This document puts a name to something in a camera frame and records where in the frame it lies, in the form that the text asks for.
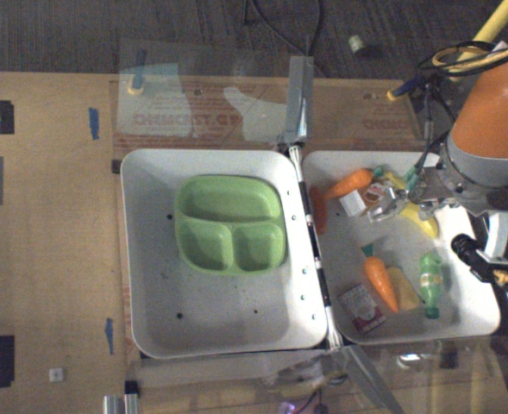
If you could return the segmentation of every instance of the gray carpet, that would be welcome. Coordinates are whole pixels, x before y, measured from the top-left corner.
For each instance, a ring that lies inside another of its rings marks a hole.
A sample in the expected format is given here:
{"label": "gray carpet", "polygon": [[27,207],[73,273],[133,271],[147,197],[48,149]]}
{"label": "gray carpet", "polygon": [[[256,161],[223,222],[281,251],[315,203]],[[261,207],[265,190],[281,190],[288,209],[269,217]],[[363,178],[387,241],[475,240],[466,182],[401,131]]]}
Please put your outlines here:
{"label": "gray carpet", "polygon": [[[302,49],[313,0],[257,0],[267,19]],[[502,0],[322,0],[314,45],[332,78],[409,78],[437,48],[470,40]],[[165,41],[291,52],[242,0],[0,0],[0,71],[118,72],[122,42]],[[359,35],[370,57],[355,57]],[[500,38],[508,41],[508,25]]]}

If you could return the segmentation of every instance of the yellow object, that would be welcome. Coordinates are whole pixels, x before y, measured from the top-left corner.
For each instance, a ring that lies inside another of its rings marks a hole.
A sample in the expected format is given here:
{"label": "yellow object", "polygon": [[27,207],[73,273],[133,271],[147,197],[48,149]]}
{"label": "yellow object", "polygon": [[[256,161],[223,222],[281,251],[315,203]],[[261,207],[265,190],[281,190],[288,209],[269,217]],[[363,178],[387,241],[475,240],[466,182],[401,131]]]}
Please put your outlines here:
{"label": "yellow object", "polygon": [[413,203],[407,203],[405,208],[399,213],[400,216],[408,218],[410,221],[415,223],[426,235],[430,238],[437,238],[439,235],[439,228],[437,221],[434,217],[423,221],[418,217],[418,206]]}
{"label": "yellow object", "polygon": [[[503,0],[487,19],[486,24],[478,31],[478,34],[474,37],[474,41],[492,42],[506,26],[506,23],[508,23],[508,0]],[[473,53],[465,52],[459,57],[458,61],[467,60],[473,56]]]}
{"label": "yellow object", "polygon": [[392,90],[389,90],[387,93],[386,93],[386,96],[388,97],[388,99],[390,101],[395,101],[397,100],[398,98],[400,97],[396,97],[395,95],[392,94]]}
{"label": "yellow object", "polygon": [[508,284],[508,273],[501,270],[493,270],[493,275],[497,278],[500,284]]}
{"label": "yellow object", "polygon": [[404,190],[407,186],[407,184],[394,172],[385,171],[384,177],[388,178],[392,182],[393,187],[396,189]]}
{"label": "yellow object", "polygon": [[[384,172],[384,176],[392,182],[394,188],[399,190],[405,189],[406,187],[405,182],[394,172],[386,171]],[[421,220],[418,217],[418,206],[413,204],[412,202],[408,202],[405,208],[401,210],[401,213],[399,213],[399,215],[404,216],[408,218],[410,221],[414,222],[430,238],[434,239],[439,235],[439,228],[437,226],[436,219],[434,217],[431,217],[426,221]]]}
{"label": "yellow object", "polygon": [[400,310],[412,310],[420,305],[420,297],[405,277],[400,268],[389,267],[388,274],[392,282],[393,292],[398,300]]}
{"label": "yellow object", "polygon": [[[458,61],[454,64],[448,64],[444,59],[448,55],[453,53],[462,52],[467,55],[467,58],[475,58],[476,55],[481,55],[483,58],[476,61]],[[448,66],[448,72],[466,72],[474,69],[481,69],[483,66],[492,65],[499,62],[500,60],[508,59],[508,47],[501,49],[500,51],[490,53],[486,49],[476,46],[452,46],[442,49],[432,57],[432,65],[435,67]]]}
{"label": "yellow object", "polygon": [[133,87],[134,80],[135,80],[135,75],[132,75],[131,79],[129,80],[129,83],[127,85],[127,92],[129,92],[129,94],[134,95],[134,96],[141,95],[144,92],[144,83],[142,84],[142,86],[139,89],[135,89]]}

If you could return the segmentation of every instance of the small white cube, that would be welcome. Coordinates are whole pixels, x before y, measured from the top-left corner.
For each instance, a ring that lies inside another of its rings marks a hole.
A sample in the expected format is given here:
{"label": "small white cube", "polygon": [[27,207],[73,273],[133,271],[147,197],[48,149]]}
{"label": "small white cube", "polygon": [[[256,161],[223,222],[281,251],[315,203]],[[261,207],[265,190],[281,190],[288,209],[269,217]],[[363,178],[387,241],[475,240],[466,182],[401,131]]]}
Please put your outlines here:
{"label": "small white cube", "polygon": [[50,368],[48,370],[48,380],[50,382],[61,382],[64,380],[64,368]]}
{"label": "small white cube", "polygon": [[341,197],[340,204],[342,204],[343,209],[350,217],[358,216],[367,209],[365,201],[363,201],[361,194],[357,190],[352,191],[345,197]]}

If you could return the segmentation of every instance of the green bottle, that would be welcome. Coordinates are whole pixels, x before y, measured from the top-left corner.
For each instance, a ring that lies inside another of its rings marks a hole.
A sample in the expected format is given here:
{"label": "green bottle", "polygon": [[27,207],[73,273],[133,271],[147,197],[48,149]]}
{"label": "green bottle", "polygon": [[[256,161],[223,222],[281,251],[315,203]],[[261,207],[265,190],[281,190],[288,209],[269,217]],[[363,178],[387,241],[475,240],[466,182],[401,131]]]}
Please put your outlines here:
{"label": "green bottle", "polygon": [[428,319],[437,319],[440,316],[437,302],[442,295],[442,258],[434,252],[428,252],[421,256],[418,264],[420,293],[426,303],[424,315]]}

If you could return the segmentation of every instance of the green divided plate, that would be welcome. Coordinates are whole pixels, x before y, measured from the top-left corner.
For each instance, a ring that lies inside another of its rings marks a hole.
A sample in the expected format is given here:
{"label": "green divided plate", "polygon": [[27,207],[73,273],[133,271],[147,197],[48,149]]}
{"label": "green divided plate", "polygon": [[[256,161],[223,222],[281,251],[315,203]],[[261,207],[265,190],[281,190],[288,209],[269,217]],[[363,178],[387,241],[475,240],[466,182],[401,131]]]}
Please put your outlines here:
{"label": "green divided plate", "polygon": [[204,273],[264,273],[286,254],[279,194],[260,179],[187,179],[175,201],[175,231],[185,262]]}

